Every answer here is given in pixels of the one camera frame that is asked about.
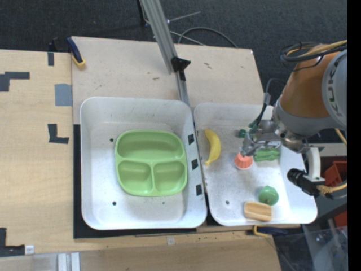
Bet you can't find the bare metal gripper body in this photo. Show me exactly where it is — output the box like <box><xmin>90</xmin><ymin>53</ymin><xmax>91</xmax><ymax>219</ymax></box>
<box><xmin>249</xmin><ymin>119</ymin><xmax>310</xmax><ymax>154</ymax></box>

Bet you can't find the green ribbed toy vegetable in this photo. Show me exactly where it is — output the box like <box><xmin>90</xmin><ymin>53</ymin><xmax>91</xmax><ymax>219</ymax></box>
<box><xmin>253</xmin><ymin>147</ymin><xmax>281</xmax><ymax>163</ymax></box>

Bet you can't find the orange fluted cupcake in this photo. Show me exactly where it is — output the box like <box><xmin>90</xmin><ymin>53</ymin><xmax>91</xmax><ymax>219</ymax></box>
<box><xmin>234</xmin><ymin>151</ymin><xmax>254</xmax><ymax>171</ymax></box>

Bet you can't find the yellow banana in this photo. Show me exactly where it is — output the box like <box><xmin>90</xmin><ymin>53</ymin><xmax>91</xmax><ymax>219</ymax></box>
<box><xmin>203</xmin><ymin>128</ymin><xmax>222</xmax><ymax>167</ymax></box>

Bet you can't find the white plastic tray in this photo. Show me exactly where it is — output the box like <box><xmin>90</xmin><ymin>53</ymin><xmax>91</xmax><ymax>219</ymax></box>
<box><xmin>80</xmin><ymin>96</ymin><xmax>208</xmax><ymax>231</ymax></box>
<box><xmin>193</xmin><ymin>102</ymin><xmax>319</xmax><ymax>228</ymax></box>

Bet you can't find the green apple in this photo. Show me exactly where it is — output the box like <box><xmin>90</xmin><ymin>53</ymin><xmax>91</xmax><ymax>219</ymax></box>
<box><xmin>258</xmin><ymin>185</ymin><xmax>280</xmax><ymax>207</ymax></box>

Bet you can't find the tan toy bread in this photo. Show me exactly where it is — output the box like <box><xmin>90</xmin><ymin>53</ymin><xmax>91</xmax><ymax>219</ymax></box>
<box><xmin>243</xmin><ymin>200</ymin><xmax>273</xmax><ymax>223</ymax></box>

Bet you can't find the green divided plate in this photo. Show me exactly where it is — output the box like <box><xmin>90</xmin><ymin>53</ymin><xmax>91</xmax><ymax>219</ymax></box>
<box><xmin>114</xmin><ymin>129</ymin><xmax>189</xmax><ymax>198</ymax></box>

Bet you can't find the pale wood board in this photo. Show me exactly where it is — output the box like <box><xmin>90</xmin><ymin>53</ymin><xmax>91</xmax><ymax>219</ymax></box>
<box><xmin>71</xmin><ymin>36</ymin><xmax>301</xmax><ymax>234</ymax></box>

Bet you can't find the black cylinder on white bracket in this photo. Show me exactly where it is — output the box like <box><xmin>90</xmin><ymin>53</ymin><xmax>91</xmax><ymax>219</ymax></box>
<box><xmin>287</xmin><ymin>147</ymin><xmax>327</xmax><ymax>198</ymax></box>

